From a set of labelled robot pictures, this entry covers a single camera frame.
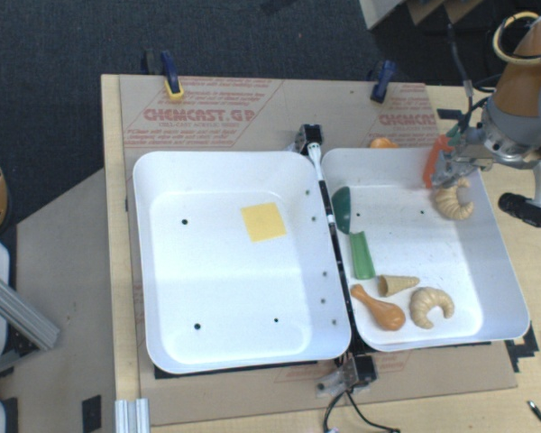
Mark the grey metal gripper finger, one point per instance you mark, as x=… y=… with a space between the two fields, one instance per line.
x=446 y=176

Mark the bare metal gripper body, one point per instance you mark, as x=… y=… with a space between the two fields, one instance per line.
x=500 y=149

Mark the orange curved toy piece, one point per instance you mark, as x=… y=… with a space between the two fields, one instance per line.
x=433 y=160

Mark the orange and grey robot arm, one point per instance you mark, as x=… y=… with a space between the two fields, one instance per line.
x=520 y=88

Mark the beige toy croissant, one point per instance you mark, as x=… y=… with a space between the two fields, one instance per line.
x=426 y=307
x=451 y=205

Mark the small orange rounded toy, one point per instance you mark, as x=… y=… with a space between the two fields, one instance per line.
x=383 y=143

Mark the white plastic tray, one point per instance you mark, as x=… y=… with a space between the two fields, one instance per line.
x=234 y=278
x=415 y=251

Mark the dark green rounded toy piece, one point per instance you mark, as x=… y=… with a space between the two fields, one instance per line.
x=342 y=210

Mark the light green half-tube toy piece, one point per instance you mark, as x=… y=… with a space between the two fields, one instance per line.
x=361 y=257

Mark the tan ice cream cone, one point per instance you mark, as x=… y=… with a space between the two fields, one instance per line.
x=394 y=285

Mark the thin black and white rod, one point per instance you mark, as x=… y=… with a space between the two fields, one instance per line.
x=335 y=237

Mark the orange-brown toy chicken drumstick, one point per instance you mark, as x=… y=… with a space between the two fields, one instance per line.
x=385 y=313

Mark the yellow square cheese slice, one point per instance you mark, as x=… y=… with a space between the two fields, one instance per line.
x=263 y=222

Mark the brown cardboard board, red print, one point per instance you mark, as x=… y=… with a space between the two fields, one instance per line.
x=234 y=106

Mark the black cylinder on white bracket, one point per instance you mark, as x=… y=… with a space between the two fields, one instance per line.
x=525 y=208

